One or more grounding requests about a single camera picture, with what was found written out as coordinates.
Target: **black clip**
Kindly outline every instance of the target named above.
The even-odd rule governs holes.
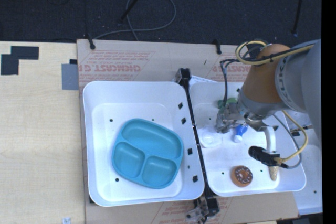
[[[90,43],[90,49],[91,50],[94,50],[96,48],[95,44],[93,44],[93,41],[92,41],[92,38],[90,36],[90,34],[85,34],[85,38],[87,40],[89,40],[89,43]]]
[[[218,42],[217,39],[214,39],[211,43],[212,45],[216,45],[216,49],[217,49],[217,54],[218,55],[221,55],[222,54],[222,51],[220,50],[220,44]]]

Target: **blue plate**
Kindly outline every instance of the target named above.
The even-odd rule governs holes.
[[[183,142],[173,131],[133,119],[121,128],[112,151],[112,165],[122,177],[150,188],[165,188],[175,179]]]

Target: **donut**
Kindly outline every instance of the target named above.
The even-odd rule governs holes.
[[[252,182],[253,175],[249,168],[239,165],[232,170],[231,179],[238,187],[246,187]]]

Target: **wooden table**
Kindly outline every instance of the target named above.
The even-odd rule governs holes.
[[[11,46],[38,46],[39,58],[0,76],[0,223],[84,224],[79,91],[61,79],[77,45],[3,41],[0,54]]]

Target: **yellow cable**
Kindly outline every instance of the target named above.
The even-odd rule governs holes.
[[[279,164],[285,163],[288,160],[295,157],[296,155],[300,154],[304,150],[304,148],[308,145],[308,135],[305,132],[305,130],[302,128],[302,126],[300,126],[300,124],[298,124],[285,110],[283,110],[282,112],[286,115],[286,117],[288,117],[303,132],[304,137],[305,137],[305,142],[298,151],[296,151],[295,153],[293,153],[289,157],[287,157],[287,158],[280,158],[280,157],[274,158],[274,160]]]
[[[255,44],[255,43],[262,44],[263,46],[265,46],[265,43],[262,42],[262,41],[247,41],[247,42],[245,42],[245,43],[243,43],[243,44],[241,44],[237,47],[236,57],[240,62],[242,62],[246,65],[252,65],[252,66],[262,65],[264,63],[271,62],[272,60],[280,59],[280,58],[283,58],[283,57],[286,57],[286,56],[289,56],[289,55],[292,55],[292,54],[297,54],[297,53],[302,52],[302,51],[310,50],[314,46],[314,44],[308,45],[308,46],[305,46],[305,47],[298,48],[296,50],[292,50],[292,51],[289,51],[289,52],[284,52],[281,55],[272,57],[271,59],[264,59],[264,60],[260,60],[260,61],[247,61],[247,60],[244,60],[242,57],[240,57],[240,51],[242,50],[242,48],[244,48],[248,44]]]

